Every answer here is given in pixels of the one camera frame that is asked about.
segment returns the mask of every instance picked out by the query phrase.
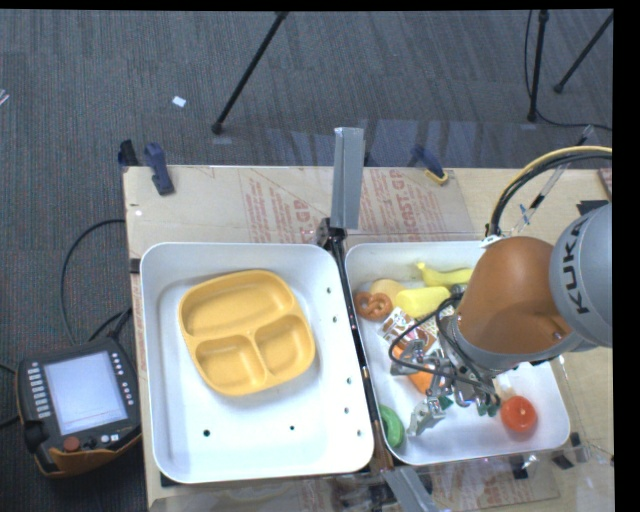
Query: red tomato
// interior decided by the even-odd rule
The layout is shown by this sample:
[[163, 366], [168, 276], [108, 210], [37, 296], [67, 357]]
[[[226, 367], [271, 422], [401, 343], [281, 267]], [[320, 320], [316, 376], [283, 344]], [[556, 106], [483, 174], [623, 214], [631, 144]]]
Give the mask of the red tomato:
[[507, 399], [500, 407], [500, 418], [511, 430], [526, 432], [533, 427], [538, 420], [538, 414], [525, 397], [520, 395]]

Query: display screen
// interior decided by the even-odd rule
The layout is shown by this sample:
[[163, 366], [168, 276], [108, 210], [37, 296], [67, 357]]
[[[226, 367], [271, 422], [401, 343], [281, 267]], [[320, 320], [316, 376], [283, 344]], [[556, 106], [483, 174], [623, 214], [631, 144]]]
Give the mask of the display screen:
[[107, 351], [44, 366], [62, 435], [127, 418]]

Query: gray carpet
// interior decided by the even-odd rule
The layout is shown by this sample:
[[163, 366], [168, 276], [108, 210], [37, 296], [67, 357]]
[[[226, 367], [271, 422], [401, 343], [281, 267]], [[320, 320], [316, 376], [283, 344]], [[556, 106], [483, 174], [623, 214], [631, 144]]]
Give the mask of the gray carpet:
[[[531, 122], [538, 12], [293, 12], [216, 136], [273, 12], [0, 9], [0, 363], [69, 346], [61, 266], [85, 229], [123, 217], [124, 140], [140, 160], [159, 143], [170, 165], [332, 165], [338, 126], [365, 128], [369, 166], [405, 165], [420, 143], [445, 167], [521, 168], [575, 144], [587, 123], [589, 143], [611, 146], [613, 24], [553, 91], [611, 11], [549, 11]], [[122, 224], [77, 246], [64, 280], [76, 340], [129, 306], [127, 272]], [[130, 323], [121, 341], [134, 357]], [[0, 421], [15, 411], [0, 370]], [[13, 423], [0, 458], [2, 511], [146, 507], [140, 446], [53, 481]]]

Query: button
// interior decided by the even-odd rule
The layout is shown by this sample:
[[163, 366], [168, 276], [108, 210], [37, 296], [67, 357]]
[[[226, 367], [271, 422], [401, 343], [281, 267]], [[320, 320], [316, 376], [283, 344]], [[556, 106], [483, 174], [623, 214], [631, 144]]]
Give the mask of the button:
[[62, 448], [67, 453], [77, 452], [80, 449], [80, 439], [76, 436], [69, 436], [62, 442]]

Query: blue clamp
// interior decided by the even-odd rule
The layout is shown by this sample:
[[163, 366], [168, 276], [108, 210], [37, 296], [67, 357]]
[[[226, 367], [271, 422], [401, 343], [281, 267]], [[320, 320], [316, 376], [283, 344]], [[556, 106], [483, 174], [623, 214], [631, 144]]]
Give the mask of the blue clamp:
[[158, 189], [158, 193], [161, 196], [171, 194], [175, 191], [171, 178], [169, 177], [169, 171], [167, 170], [167, 163], [164, 158], [164, 151], [157, 142], [150, 142], [144, 148], [144, 156], [147, 161], [147, 165], [153, 168], [154, 175], [151, 177], [153, 184]]
[[421, 162], [425, 165], [427, 168], [425, 175], [435, 181], [438, 185], [442, 185], [449, 179], [449, 176], [440, 165], [436, 156], [420, 144], [416, 144], [411, 148], [411, 160], [409, 164], [407, 164], [407, 167], [413, 167], [416, 162]]

